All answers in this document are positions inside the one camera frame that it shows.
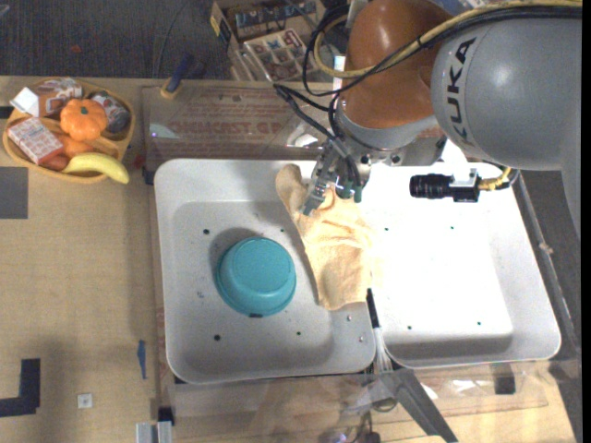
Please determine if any thin black and white rod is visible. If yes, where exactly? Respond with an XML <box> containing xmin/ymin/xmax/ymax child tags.
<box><xmin>365</xmin><ymin>287</ymin><xmax>394</xmax><ymax>374</ymax></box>

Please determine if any white plastic tray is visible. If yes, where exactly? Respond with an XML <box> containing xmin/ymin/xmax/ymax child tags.
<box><xmin>152</xmin><ymin>158</ymin><xmax>378</xmax><ymax>385</ymax></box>
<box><xmin>359</xmin><ymin>158</ymin><xmax>563</xmax><ymax>369</ymax></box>

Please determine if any cardboard box of toy blocks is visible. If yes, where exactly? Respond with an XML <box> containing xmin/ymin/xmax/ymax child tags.
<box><xmin>209</xmin><ymin>0</ymin><xmax>327</xmax><ymax>83</ymax></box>

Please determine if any white and brown carton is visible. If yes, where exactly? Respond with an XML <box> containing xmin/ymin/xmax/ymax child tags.
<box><xmin>8</xmin><ymin>78</ymin><xmax>84</xmax><ymax>119</ymax></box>

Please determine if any yellow cloth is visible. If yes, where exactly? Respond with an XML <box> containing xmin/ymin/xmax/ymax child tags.
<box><xmin>274</xmin><ymin>163</ymin><xmax>379</xmax><ymax>312</ymax></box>

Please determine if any yellow banana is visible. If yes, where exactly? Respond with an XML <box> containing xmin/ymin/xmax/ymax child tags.
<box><xmin>60</xmin><ymin>151</ymin><xmax>131</xmax><ymax>186</ymax></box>

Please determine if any black cylinder on white bracket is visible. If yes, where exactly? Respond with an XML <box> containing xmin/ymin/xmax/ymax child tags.
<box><xmin>408</xmin><ymin>167</ymin><xmax>482</xmax><ymax>204</ymax></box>

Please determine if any orange pumpkin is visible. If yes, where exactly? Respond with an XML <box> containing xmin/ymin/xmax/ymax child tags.
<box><xmin>59</xmin><ymin>98</ymin><xmax>109</xmax><ymax>143</ymax></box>

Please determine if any small printed can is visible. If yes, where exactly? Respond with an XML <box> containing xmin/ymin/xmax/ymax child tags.
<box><xmin>89</xmin><ymin>90</ymin><xmax>132</xmax><ymax>135</ymax></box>

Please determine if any orange carrot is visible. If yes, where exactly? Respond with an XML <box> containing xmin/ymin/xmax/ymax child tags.
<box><xmin>40</xmin><ymin>133</ymin><xmax>95</xmax><ymax>172</ymax></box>

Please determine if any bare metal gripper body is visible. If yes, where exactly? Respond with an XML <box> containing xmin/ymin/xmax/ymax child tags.
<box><xmin>309</xmin><ymin>136</ymin><xmax>448</xmax><ymax>198</ymax></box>

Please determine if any red and white carton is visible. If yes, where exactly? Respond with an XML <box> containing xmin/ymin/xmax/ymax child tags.
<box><xmin>6</xmin><ymin>116</ymin><xmax>66</xmax><ymax>166</ymax></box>

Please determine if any orange divided plate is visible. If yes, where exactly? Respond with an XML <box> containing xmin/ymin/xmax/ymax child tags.
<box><xmin>1</xmin><ymin>77</ymin><xmax>137</xmax><ymax>186</ymax></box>

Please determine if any teal bowl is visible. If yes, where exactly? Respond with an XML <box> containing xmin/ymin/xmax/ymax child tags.
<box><xmin>214</xmin><ymin>235</ymin><xmax>298</xmax><ymax>319</ymax></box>

